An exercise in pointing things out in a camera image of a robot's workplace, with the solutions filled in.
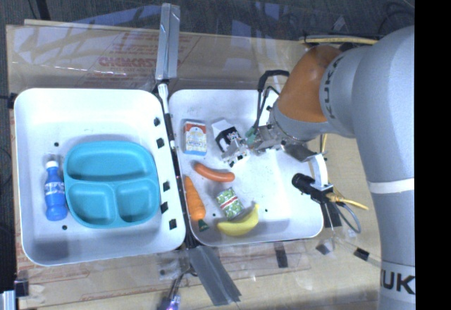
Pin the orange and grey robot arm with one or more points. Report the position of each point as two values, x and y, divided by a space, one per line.
373 97

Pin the white and black carton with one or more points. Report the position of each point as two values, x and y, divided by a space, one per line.
221 129

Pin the blue divided plate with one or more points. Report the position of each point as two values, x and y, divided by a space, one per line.
109 164

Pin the green and white can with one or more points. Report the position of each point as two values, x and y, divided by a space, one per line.
229 203

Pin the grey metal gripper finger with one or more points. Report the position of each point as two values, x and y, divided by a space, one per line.
241 158
230 151

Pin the yellow banana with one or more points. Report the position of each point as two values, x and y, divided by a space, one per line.
239 225

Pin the white plastic tray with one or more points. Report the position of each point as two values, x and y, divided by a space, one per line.
282 196
105 111

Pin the black cylinder on white bracket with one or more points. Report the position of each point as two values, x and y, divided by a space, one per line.
319 192

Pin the orange carrot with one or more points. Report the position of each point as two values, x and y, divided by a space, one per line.
194 201

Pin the brown cardboard board, red print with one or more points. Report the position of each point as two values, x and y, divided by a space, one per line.
88 55

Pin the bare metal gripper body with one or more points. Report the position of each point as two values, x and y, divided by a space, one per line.
265 139

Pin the orange and white carton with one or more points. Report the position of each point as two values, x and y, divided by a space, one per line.
194 139

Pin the blue plastic bottle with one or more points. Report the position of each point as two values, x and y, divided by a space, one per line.
55 196

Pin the orange sausage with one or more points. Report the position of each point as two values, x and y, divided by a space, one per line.
213 173

